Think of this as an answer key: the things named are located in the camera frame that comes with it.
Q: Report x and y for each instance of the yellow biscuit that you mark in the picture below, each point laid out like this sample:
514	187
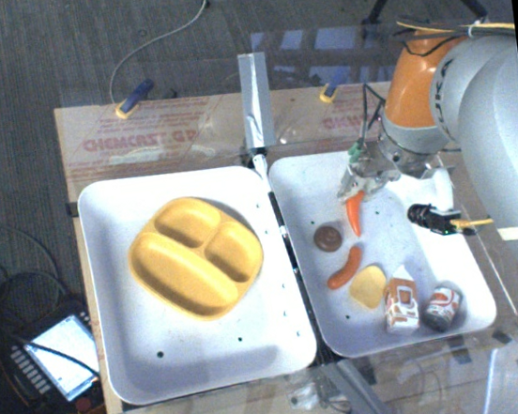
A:
368	287

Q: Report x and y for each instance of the white and red can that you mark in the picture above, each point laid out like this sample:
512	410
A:
443	308

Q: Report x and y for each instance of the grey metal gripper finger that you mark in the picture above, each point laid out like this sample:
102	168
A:
372	191
347	187

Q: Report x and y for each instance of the white plastic tray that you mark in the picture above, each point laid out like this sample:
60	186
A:
397	249
189	357

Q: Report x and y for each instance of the orange carrot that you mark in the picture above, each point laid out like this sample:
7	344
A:
355	217

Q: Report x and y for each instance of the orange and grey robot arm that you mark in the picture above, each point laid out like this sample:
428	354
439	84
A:
485	124

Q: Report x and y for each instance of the white and orange carton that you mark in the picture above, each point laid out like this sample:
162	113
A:
401	305

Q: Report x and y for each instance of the yellow divided plate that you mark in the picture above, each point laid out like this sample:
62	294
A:
191	267

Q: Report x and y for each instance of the orange sausage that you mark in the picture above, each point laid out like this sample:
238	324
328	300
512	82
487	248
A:
345	269

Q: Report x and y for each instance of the black cylinder on white bracket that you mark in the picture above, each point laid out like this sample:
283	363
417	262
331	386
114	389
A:
431	217

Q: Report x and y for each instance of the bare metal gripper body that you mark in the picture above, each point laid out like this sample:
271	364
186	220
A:
390	160

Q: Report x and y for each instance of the brown cardboard board red print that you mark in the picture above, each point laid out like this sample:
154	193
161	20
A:
90	148

